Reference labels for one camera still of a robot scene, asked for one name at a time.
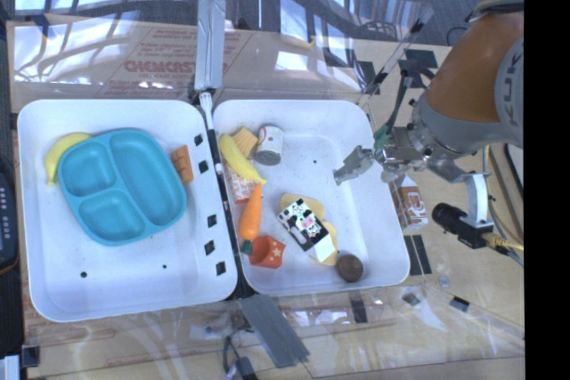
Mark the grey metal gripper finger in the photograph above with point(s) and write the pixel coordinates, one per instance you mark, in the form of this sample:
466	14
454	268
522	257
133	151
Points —
394	175
356	162

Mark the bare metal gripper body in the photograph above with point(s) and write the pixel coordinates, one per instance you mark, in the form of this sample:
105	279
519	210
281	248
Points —
401	151

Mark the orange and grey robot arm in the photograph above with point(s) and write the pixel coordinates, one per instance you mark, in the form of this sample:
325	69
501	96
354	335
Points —
472	75

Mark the brown and white carton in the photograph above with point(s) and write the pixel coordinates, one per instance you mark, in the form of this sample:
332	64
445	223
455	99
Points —
412	204

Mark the white plastic tray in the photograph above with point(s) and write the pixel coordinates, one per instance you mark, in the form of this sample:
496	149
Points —
374	236
111	280

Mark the cow print carton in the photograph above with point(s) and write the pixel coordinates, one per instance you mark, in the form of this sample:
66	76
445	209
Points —
303	222

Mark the white and grey can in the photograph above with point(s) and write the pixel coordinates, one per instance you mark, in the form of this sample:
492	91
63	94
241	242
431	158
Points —
271	144

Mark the brown round cookie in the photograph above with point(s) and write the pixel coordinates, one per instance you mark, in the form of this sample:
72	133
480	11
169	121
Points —
349	268

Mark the yellow ridged cracker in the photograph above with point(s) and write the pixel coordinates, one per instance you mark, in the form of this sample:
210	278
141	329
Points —
246	139

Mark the orange carrot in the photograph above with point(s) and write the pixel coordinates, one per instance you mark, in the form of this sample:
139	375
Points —
251	213

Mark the yellow banana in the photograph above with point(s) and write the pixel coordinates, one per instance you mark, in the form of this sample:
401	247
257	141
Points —
58	151
238	160

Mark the orange and white packet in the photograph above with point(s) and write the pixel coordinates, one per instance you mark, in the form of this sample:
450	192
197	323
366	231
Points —
240	190

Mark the red carton with yellow star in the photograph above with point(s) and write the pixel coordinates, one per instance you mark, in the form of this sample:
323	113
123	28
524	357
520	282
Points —
267	253

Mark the brown cardboard board red print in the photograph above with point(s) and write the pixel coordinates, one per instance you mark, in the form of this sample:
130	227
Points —
467	293

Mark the orange biscuit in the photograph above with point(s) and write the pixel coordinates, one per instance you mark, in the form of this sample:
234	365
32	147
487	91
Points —
183	164

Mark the blue divided plate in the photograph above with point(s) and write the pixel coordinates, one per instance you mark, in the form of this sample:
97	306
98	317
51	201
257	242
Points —
133	173

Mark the black cylinder on white bracket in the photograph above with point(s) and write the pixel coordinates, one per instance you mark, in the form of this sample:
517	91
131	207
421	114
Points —
463	222

